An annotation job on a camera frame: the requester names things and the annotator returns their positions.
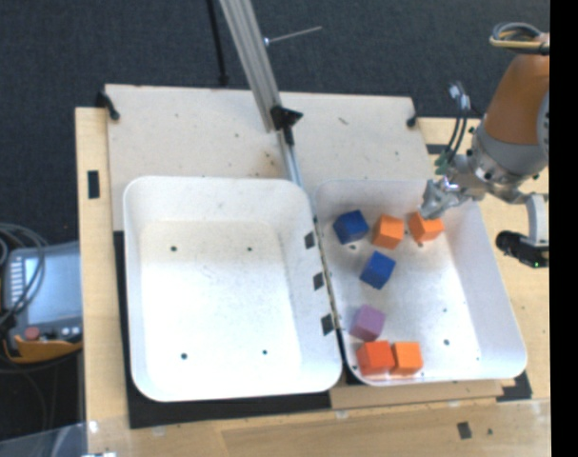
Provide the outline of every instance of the red-orange cube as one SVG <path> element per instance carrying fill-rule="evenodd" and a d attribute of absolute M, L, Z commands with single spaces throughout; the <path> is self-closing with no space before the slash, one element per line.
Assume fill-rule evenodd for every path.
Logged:
<path fill-rule="evenodd" d="M 424 366 L 420 344 L 417 342 L 395 342 L 392 344 L 395 366 L 390 373 L 396 376 L 410 376 Z"/>
<path fill-rule="evenodd" d="M 356 350 L 356 358 L 364 376 L 388 374 L 396 365 L 388 340 L 365 342 Z"/>
<path fill-rule="evenodd" d="M 390 215 L 380 215 L 373 227 L 371 242 L 382 248 L 396 248 L 403 240 L 405 222 Z"/>
<path fill-rule="evenodd" d="M 425 219 L 419 211 L 411 215 L 408 221 L 409 230 L 418 244 L 436 239 L 445 229 L 441 218 Z"/>

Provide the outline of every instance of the blue cube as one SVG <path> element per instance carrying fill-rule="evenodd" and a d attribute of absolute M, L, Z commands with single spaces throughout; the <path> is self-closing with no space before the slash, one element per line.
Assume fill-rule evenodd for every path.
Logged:
<path fill-rule="evenodd" d="M 349 211 L 337 217 L 333 228 L 341 244 L 356 242 L 367 235 L 369 225 L 360 209 Z"/>
<path fill-rule="evenodd" d="M 369 257 L 360 279 L 376 289 L 381 289 L 390 279 L 395 265 L 396 261 L 376 250 Z"/>

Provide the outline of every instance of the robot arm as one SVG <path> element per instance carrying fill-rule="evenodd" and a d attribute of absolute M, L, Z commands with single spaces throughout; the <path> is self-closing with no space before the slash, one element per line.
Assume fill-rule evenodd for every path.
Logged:
<path fill-rule="evenodd" d="M 548 266 L 548 194 L 523 193 L 519 188 L 548 166 L 548 98 L 550 37 L 528 24 L 496 26 L 490 43 L 516 53 L 473 133 L 466 154 L 458 154 L 464 138 L 469 99 L 461 84 L 449 95 L 458 104 L 454 133 L 429 180 L 420 212 L 439 218 L 447 209 L 492 194 L 528 209 L 528 236 L 501 232 L 496 245 L 532 267 Z"/>

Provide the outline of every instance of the toy block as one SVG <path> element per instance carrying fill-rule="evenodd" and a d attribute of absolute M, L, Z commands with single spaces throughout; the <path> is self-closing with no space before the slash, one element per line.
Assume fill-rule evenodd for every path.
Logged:
<path fill-rule="evenodd" d="M 341 244 L 356 242 L 369 232 L 369 225 L 360 209 L 348 211 L 337 217 L 333 228 Z"/>
<path fill-rule="evenodd" d="M 417 342 L 395 342 L 391 347 L 396 363 L 390 371 L 392 375 L 410 376 L 424 366 L 420 344 Z"/>
<path fill-rule="evenodd" d="M 408 221 L 411 235 L 418 244 L 436 239 L 445 229 L 441 218 L 425 219 L 419 211 L 411 215 Z"/>
<path fill-rule="evenodd" d="M 395 265 L 396 261 L 376 250 L 369 257 L 360 279 L 376 289 L 381 289 L 390 279 Z"/>
<path fill-rule="evenodd" d="M 356 350 L 356 359 L 364 376 L 389 374 L 396 366 L 388 340 L 365 342 Z"/>
<path fill-rule="evenodd" d="M 403 240 L 405 222 L 390 215 L 380 215 L 373 228 L 371 242 L 381 248 L 396 248 Z"/>
<path fill-rule="evenodd" d="M 380 336 L 386 315 L 379 309 L 362 305 L 352 321 L 349 334 L 366 342 L 371 342 Z"/>

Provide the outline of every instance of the empty white tray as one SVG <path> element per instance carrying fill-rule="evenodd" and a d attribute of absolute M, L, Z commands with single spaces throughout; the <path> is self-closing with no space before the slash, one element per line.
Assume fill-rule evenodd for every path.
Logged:
<path fill-rule="evenodd" d="M 450 209 L 445 231 L 419 246 L 407 225 L 422 203 L 421 181 L 330 181 L 315 195 L 322 247 L 330 275 L 347 363 L 372 386 L 509 379 L 526 367 L 526 349 L 496 264 L 481 211 L 474 202 Z M 332 224 L 360 209 L 373 228 L 382 213 L 406 221 L 394 250 L 362 240 L 341 245 Z M 375 251 L 396 265 L 382 289 L 359 279 Z M 380 339 L 417 341 L 424 367 L 412 376 L 364 377 L 356 358 L 363 343 L 349 334 L 356 310 L 368 304 L 385 313 Z"/>
<path fill-rule="evenodd" d="M 131 374 L 162 402 L 324 391 L 342 360 L 307 195 L 141 177 L 124 193 Z"/>

